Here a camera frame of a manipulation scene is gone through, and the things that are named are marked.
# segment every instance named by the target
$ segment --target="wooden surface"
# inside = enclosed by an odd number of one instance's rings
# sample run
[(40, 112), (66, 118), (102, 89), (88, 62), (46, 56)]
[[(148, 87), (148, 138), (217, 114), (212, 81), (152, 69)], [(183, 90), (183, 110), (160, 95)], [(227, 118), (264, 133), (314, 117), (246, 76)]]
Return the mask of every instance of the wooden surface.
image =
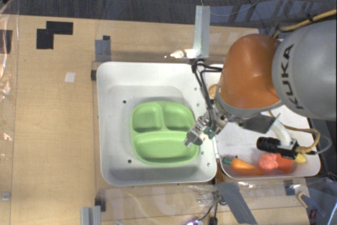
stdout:
[[(50, 20), (74, 22), (74, 33), (55, 35), (53, 50), (37, 50), (36, 30)], [(194, 27), (21, 16), (19, 32), (11, 224), (79, 224), (81, 207), (92, 207), (95, 198), (90, 76), (95, 39), (110, 35), (113, 53), (166, 54), (191, 47)], [(226, 52), (233, 40), (249, 32), (211, 27), (211, 44), (216, 52)], [(67, 72), (76, 73), (74, 83), (65, 82)], [(192, 216), (180, 210), (176, 217), (157, 213), (154, 219), (126, 219), (125, 224), (184, 224)], [(278, 217), (282, 224), (308, 223), (305, 209), (297, 202), (290, 208), (256, 206), (253, 214), (261, 224), (272, 224)], [(219, 209), (219, 220), (219, 224), (236, 224), (228, 209)]]

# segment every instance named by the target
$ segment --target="green plate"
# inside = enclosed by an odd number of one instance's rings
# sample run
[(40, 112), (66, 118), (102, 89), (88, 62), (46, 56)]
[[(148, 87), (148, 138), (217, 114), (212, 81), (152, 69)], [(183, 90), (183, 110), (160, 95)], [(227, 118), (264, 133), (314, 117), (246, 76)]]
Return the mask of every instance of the green plate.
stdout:
[(177, 165), (193, 160), (200, 147), (186, 147), (183, 141), (195, 122), (189, 108), (176, 102), (146, 102), (131, 116), (133, 151), (150, 165)]

